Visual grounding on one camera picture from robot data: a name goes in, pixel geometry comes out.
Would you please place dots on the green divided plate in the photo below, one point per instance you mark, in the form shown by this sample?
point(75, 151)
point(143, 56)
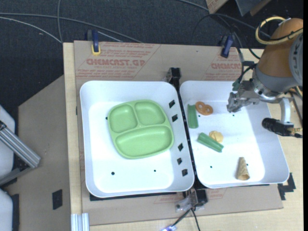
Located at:
point(140, 129)

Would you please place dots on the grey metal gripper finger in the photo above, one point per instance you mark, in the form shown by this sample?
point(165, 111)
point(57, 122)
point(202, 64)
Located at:
point(231, 102)
point(240, 105)

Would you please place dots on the black cylinder on white bracket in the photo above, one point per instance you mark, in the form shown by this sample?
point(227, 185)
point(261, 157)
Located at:
point(274, 125)

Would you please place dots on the yellow ruffled biscuit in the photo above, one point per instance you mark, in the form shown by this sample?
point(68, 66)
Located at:
point(216, 136)

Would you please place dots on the orange pretzel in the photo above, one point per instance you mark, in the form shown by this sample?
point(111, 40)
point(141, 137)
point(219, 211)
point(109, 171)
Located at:
point(204, 108)

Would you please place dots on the green celery stick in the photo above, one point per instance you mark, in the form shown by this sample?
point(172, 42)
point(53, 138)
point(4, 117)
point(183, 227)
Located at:
point(209, 142)
point(192, 117)

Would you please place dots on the thin black rod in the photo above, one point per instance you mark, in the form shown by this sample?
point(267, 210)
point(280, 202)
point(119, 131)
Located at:
point(188, 138)

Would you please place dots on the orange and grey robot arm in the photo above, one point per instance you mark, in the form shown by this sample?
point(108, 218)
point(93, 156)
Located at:
point(276, 54)

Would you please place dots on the white plastic tray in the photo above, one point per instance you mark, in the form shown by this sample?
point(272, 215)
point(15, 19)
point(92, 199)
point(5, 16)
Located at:
point(134, 177)
point(240, 133)

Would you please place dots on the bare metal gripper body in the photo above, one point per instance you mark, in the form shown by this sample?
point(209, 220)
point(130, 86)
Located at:
point(247, 93)

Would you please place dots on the brown cardboard board red print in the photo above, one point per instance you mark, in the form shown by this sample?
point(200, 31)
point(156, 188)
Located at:
point(149, 56)

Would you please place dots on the tan ice cream cone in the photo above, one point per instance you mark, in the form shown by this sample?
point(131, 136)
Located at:
point(242, 170)

